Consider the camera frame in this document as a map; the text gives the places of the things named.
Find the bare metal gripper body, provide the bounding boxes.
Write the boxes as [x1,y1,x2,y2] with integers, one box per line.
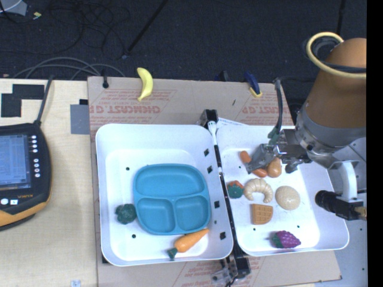
[273,129,333,165]

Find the orange sausage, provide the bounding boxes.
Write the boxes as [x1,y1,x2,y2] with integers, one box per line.
[239,150,269,179]

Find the brown pear-shaped toy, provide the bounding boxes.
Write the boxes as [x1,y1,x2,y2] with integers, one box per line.
[266,157,283,179]

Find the cream croissant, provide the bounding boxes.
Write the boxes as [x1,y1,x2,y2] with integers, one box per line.
[242,178,274,204]

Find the beige round bread bun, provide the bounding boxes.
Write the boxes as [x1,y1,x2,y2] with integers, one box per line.
[275,185,301,211]

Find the green toy with orange top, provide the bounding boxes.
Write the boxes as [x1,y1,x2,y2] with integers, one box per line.
[226,180,245,200]

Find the white printed paper sheet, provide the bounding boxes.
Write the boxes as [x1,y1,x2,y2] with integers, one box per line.
[217,117,245,128]

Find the thin black and white rod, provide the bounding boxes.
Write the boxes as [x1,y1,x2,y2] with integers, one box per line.
[207,120,244,261]

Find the orange waffle piece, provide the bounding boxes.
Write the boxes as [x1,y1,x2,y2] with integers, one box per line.
[250,203,274,225]

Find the white plastic tray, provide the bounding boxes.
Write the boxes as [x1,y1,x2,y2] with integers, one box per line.
[95,123,235,267]
[215,121,350,257]

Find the purple grapes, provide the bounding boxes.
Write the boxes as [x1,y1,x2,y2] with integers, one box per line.
[270,230,302,249]

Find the brown cardboard board red print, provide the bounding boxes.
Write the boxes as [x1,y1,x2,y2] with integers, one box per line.
[87,75,343,287]

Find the blue divided plate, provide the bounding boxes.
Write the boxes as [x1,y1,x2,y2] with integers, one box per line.
[132,163,212,236]

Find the orange carrot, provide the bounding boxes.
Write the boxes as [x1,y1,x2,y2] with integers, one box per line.
[166,228,210,261]

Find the yellow banana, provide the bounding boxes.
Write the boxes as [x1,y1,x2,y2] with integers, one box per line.
[136,67,154,102]

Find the green broccoli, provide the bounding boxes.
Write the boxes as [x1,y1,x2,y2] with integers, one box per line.
[115,203,138,225]

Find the black cylinder on white bracket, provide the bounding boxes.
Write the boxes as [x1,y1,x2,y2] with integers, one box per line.
[315,160,366,222]

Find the black block with thin wires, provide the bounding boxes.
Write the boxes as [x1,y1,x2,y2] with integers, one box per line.
[232,255,251,279]
[199,109,218,129]

